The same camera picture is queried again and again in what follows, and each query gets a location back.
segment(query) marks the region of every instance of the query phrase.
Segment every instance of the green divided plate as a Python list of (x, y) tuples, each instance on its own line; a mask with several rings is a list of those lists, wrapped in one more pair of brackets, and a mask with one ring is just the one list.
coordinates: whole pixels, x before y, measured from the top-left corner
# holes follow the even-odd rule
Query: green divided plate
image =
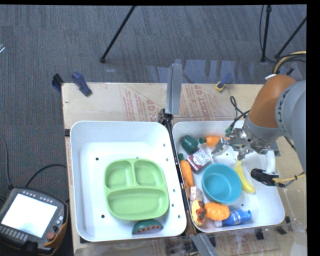
[(104, 173), (104, 192), (108, 210), (121, 220), (157, 218), (169, 207), (164, 172), (147, 159), (111, 162)]

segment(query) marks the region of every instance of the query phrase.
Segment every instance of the white tray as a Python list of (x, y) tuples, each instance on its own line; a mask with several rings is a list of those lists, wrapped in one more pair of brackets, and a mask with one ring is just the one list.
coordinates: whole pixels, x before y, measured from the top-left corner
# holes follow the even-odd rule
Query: white tray
[[(225, 129), (231, 124), (232, 121), (181, 121), (176, 123), (172, 129), (172, 135), (174, 139), (174, 144), (177, 154), (183, 153), (184, 158), (189, 155), (182, 148), (180, 143), (180, 138), (185, 135), (190, 135), (195, 139), (200, 137), (205, 138), (209, 135), (225, 136)], [(243, 126), (243, 121), (238, 121), (235, 125), (236, 128), (241, 128)], [(210, 156), (214, 147), (209, 147), (206, 144), (198, 145), (199, 148), (204, 149)], [(214, 158), (210, 163), (223, 163), (234, 168), (237, 165), (237, 155), (238, 152), (234, 151), (231, 147), (228, 150)], [(262, 170), (268, 170), (269, 172), (274, 172), (275, 170), (270, 170), (274, 168), (275, 154), (260, 155), (256, 152), (249, 153), (241, 160), (241, 166), (246, 178), (251, 182), (255, 188), (255, 193), (250, 194), (245, 191), (241, 192), (240, 197), (232, 202), (228, 203), (230, 211), (233, 210), (250, 210), (252, 213), (252, 218), (248, 222), (244, 222), (239, 225), (234, 226), (223, 226), (216, 227), (214, 221), (205, 218), (201, 226), (196, 226), (196, 228), (202, 232), (213, 233), (221, 231), (238, 230), (245, 228), (256, 228), (264, 226), (273, 226), (280, 224), (285, 218), (285, 210), (279, 196), (278, 188), (275, 186), (267, 186), (261, 182), (256, 181), (250, 175), (253, 168), (258, 168)], [(202, 170), (197, 173), (193, 173), (194, 185), (202, 190)], [(210, 200), (203, 195), (203, 202), (208, 203)]]
[[(70, 130), (75, 221), (89, 242), (137, 240), (180, 235), (186, 228), (180, 182), (167, 129), (157, 122), (80, 121)], [(169, 194), (167, 212), (156, 218), (163, 229), (132, 234), (137, 221), (121, 220), (108, 211), (104, 173), (115, 160), (143, 158), (164, 172)]]

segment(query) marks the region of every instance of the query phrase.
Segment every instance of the black pole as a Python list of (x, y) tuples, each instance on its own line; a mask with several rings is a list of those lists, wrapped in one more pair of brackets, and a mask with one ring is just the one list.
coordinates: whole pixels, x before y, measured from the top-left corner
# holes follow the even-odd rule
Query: black pole
[(267, 44), (269, 18), (270, 18), (271, 11), (272, 11), (271, 4), (268, 4), (266, 6), (266, 18), (265, 18), (264, 38), (263, 38), (263, 47), (262, 47), (262, 57), (260, 60), (261, 62), (266, 61), (266, 44)]
[(101, 63), (105, 63), (106, 62), (106, 56), (108, 54), (108, 52), (110, 51), (112, 45), (115, 43), (115, 41), (117, 40), (117, 37), (119, 36), (120, 32), (122, 31), (122, 29), (124, 28), (124, 26), (126, 25), (128, 19), (130, 18), (132, 12), (134, 11), (134, 9), (136, 8), (136, 5), (132, 5), (132, 7), (130, 8), (128, 14), (125, 16), (121, 26), (119, 27), (118, 31), (115, 33), (111, 43), (109, 44), (108, 48), (105, 50), (103, 56), (100, 58), (100, 62)]
[(274, 56), (276, 59), (278, 59), (280, 57), (280, 54), (284, 51), (284, 49), (287, 47), (287, 45), (291, 42), (292, 38), (294, 38), (294, 36), (298, 33), (299, 29), (301, 29), (301, 27), (305, 24), (305, 22), (307, 21), (307, 16), (305, 16), (305, 18), (303, 19), (303, 21), (300, 23), (300, 25), (296, 28), (296, 30), (293, 32), (293, 34), (290, 36), (290, 38), (288, 39), (288, 41), (286, 41), (286, 43), (284, 44), (284, 46), (281, 48), (281, 50)]

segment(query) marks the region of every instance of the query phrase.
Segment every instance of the gray carpet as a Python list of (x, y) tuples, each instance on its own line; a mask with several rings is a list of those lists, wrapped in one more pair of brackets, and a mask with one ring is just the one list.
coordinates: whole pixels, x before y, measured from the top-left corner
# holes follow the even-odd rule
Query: gray carpet
[[(41, 168), (66, 164), (58, 73), (72, 82), (167, 83), (168, 68), (183, 65), (183, 83), (217, 83), (227, 72), (234, 84), (263, 84), (275, 54), (307, 15), (306, 4), (272, 5), (261, 62), (266, 5), (137, 6), (106, 63), (99, 61), (127, 15), (124, 5), (0, 4), (0, 135), (8, 150), (11, 182), (24, 186)], [(306, 51), (305, 23), (281, 56)], [(306, 79), (306, 59), (290, 74)], [(289, 70), (293, 62), (283, 65)], [(0, 195), (9, 193), (5, 147), (0, 144)], [(63, 167), (41, 172), (29, 187), (68, 198)], [(0, 243), (0, 256), (18, 252)], [(56, 256), (73, 255), (70, 227)]]

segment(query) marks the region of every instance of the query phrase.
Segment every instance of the blue bowl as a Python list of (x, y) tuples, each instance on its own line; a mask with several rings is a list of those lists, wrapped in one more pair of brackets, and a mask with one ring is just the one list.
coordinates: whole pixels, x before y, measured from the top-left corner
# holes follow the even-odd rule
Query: blue bowl
[(202, 173), (202, 190), (213, 202), (232, 203), (242, 192), (239, 175), (230, 166), (223, 163), (212, 163)]

